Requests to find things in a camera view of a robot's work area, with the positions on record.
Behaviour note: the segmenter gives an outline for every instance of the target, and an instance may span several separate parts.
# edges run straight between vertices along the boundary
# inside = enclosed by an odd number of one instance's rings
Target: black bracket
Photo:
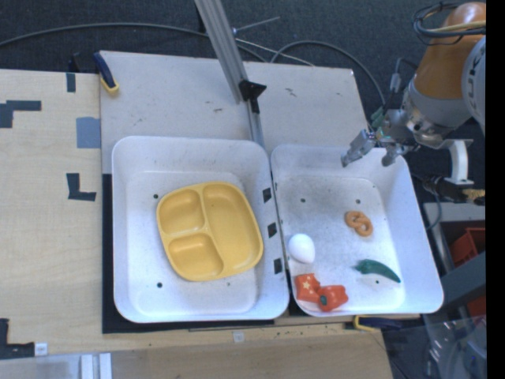
[[[0,359],[29,358],[35,356],[35,343],[9,344],[7,331],[9,319],[0,318]]]
[[[255,114],[259,114],[260,106],[258,105],[258,97],[266,90],[267,86],[253,83],[249,80],[242,80],[238,84],[238,88],[242,94],[242,99],[251,103],[251,111]]]

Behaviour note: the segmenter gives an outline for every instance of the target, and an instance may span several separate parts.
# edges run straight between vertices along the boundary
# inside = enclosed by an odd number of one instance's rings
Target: wooden surface
[[[52,355],[221,344],[212,348],[220,358],[238,349],[226,346],[234,347],[240,331],[247,344],[258,344],[258,358],[281,352],[276,346],[287,342],[294,355],[334,343],[344,359],[358,364],[365,347],[374,377],[391,376],[380,334],[344,331],[349,318],[284,315],[267,327],[103,335],[101,153],[77,148],[76,133],[76,118],[100,117],[100,86],[94,74],[77,74],[76,80],[77,90],[67,92],[64,73],[0,70],[0,103],[42,102],[40,112],[15,111],[13,127],[0,129],[0,317],[10,320],[10,343],[48,343]],[[96,199],[68,199],[67,173],[79,173],[80,190],[97,192]],[[319,345],[298,345],[310,339]],[[298,371],[298,359],[290,371]],[[271,372],[276,369],[271,363]]]

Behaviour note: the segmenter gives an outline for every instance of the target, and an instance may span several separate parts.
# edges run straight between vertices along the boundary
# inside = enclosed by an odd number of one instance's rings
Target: sink basin
[[[270,320],[287,308],[270,162],[261,146],[125,137],[112,152],[112,182],[114,303],[123,317],[136,323]],[[158,229],[159,204],[174,265]],[[206,208],[212,205],[217,212]],[[232,257],[223,247],[230,245],[223,223],[249,229],[235,237]],[[190,263],[193,257],[202,263]]]
[[[283,144],[271,154],[284,242],[303,233],[316,251],[311,264],[287,251],[292,287],[296,276],[313,273],[321,286],[343,285],[349,298],[330,312],[316,302],[297,299],[297,304],[317,317],[437,311],[443,290],[406,161],[400,156],[383,167],[385,149],[374,148],[342,167],[340,156],[346,150]],[[370,219],[370,235],[357,234],[346,224],[350,211]],[[368,260],[394,274],[360,272],[356,267]]]

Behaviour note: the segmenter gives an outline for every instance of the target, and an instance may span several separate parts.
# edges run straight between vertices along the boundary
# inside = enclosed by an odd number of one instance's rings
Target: brown pretzel
[[[346,213],[346,224],[352,227],[356,233],[362,237],[368,237],[373,232],[373,225],[370,219],[359,211],[349,211]]]

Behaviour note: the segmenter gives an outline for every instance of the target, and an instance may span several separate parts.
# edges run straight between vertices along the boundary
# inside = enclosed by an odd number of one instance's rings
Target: yellow divided dish
[[[191,281],[217,280],[254,267],[263,239],[243,192],[229,182],[205,182],[165,195],[158,229],[175,272]]]

